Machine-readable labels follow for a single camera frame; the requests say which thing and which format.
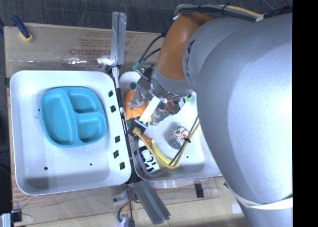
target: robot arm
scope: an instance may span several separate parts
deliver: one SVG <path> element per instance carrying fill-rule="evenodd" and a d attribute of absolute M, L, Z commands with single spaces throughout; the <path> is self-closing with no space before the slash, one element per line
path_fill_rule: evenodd
<path fill-rule="evenodd" d="M 202 17 L 183 28 L 184 19 L 168 31 L 135 103 L 157 97 L 156 124 L 195 91 L 204 137 L 249 226 L 292 226 L 292 204 L 274 206 L 293 196 L 292 13 L 258 22 Z"/>

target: yellow cable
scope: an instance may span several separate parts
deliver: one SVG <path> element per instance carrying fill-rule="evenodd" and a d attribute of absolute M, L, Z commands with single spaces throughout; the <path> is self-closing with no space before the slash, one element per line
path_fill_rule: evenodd
<path fill-rule="evenodd" d="M 218 4 L 218 6 L 224 7 L 225 4 Z M 251 15 L 253 17 L 256 17 L 256 18 L 261 16 L 261 14 L 256 13 L 254 11 L 247 10 L 247 9 L 244 9 L 244 8 L 241 8 L 241 7 L 237 7 L 237 6 L 233 6 L 233 5 L 227 5 L 226 8 L 229 8 L 229 9 L 232 9 L 232 10 L 237 10 L 237 11 L 249 14 L 249 15 Z"/>
<path fill-rule="evenodd" d="M 150 141 L 150 143 L 151 143 L 151 148 L 152 148 L 152 150 L 155 152 L 155 154 L 162 160 L 162 161 L 164 161 L 166 164 L 169 164 L 169 165 L 174 165 L 175 164 L 175 161 L 173 161 L 172 163 L 171 163 L 171 161 L 172 161 L 172 159 L 170 159 L 169 157 L 166 157 L 161 151 L 160 151 L 160 149 L 156 146 L 156 144 L 155 144 L 155 140 L 151 140 Z"/>
<path fill-rule="evenodd" d="M 196 127 L 195 127 L 194 130 L 193 130 L 193 132 L 190 134 L 190 136 L 189 136 L 189 138 L 188 138 L 189 140 L 192 139 L 194 133 L 199 129 L 199 126 L 200 126 L 200 122 L 196 125 Z M 184 152 L 184 150 L 185 150 L 185 147 L 188 145 L 189 141 L 186 140 L 184 143 L 186 143 L 186 145 L 185 145 L 185 146 L 183 147 L 183 149 L 181 150 L 181 152 L 180 152 L 178 158 L 177 158 L 176 161 L 175 161 L 176 163 L 178 163 L 178 162 L 180 161 L 180 158 L 182 157 L 182 154 L 183 154 L 183 152 Z"/>
<path fill-rule="evenodd" d="M 181 4 L 177 5 L 176 9 L 178 9 L 180 6 L 184 6 L 184 5 L 192 5 L 192 4 L 189 4 L 189 3 L 181 3 Z"/>
<path fill-rule="evenodd" d="M 198 123 L 196 125 L 196 127 L 194 128 L 193 132 L 190 134 L 189 136 L 189 140 L 193 137 L 194 133 L 198 130 L 200 126 L 200 123 Z M 156 160 L 163 166 L 163 167 L 166 167 L 168 169 L 175 169 L 175 168 L 178 168 L 179 167 L 179 164 L 178 162 L 180 161 L 181 157 L 182 157 L 182 154 L 183 152 L 185 151 L 185 148 L 186 146 L 188 145 L 189 141 L 186 140 L 184 143 L 184 147 L 182 148 L 177 160 L 172 164 L 172 165 L 169 165 L 167 163 L 165 163 L 153 150 L 152 148 L 149 146 L 149 144 L 147 143 L 147 141 L 145 140 L 145 138 L 143 137 L 142 133 L 140 132 L 140 129 L 138 127 L 135 127 L 133 129 L 133 134 L 137 135 L 139 137 L 139 139 L 145 144 L 146 148 L 149 150 L 149 152 L 156 158 Z"/>
<path fill-rule="evenodd" d="M 133 134 L 137 135 L 139 139 L 145 144 L 146 148 L 149 150 L 149 152 L 156 158 L 156 160 L 164 167 L 167 167 L 168 169 L 175 169 L 177 167 L 170 166 L 169 164 L 166 164 L 163 160 L 161 160 L 156 153 L 152 150 L 152 148 L 149 146 L 145 138 L 143 137 L 142 133 L 140 132 L 140 129 L 138 127 L 135 127 L 133 129 Z"/>

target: small cup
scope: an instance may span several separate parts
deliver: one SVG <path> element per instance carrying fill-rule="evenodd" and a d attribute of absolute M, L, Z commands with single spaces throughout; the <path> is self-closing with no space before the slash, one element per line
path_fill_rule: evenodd
<path fill-rule="evenodd" d="M 188 137 L 189 131 L 183 126 L 178 126 L 171 135 L 168 144 L 174 149 L 180 149 L 184 139 Z"/>

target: plastic sheet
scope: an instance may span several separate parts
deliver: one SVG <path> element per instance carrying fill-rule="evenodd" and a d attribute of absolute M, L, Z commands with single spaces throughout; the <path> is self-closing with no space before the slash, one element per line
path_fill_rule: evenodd
<path fill-rule="evenodd" d="M 6 77 L 21 70 L 100 71 L 107 65 L 99 60 L 109 60 L 111 30 L 25 23 L 33 35 L 24 41 L 17 27 L 4 27 Z M 125 64 L 133 65 L 149 43 L 158 34 L 126 32 Z M 156 42 L 154 48 L 162 41 Z M 154 62 L 153 55 L 148 63 Z"/>

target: blue divided plate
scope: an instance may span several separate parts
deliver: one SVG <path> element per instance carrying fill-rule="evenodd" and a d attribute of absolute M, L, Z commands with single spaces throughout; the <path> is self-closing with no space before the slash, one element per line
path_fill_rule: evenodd
<path fill-rule="evenodd" d="M 86 87 L 55 87 L 44 92 L 40 113 L 46 137 L 59 147 L 91 144 L 107 131 L 103 106 Z"/>

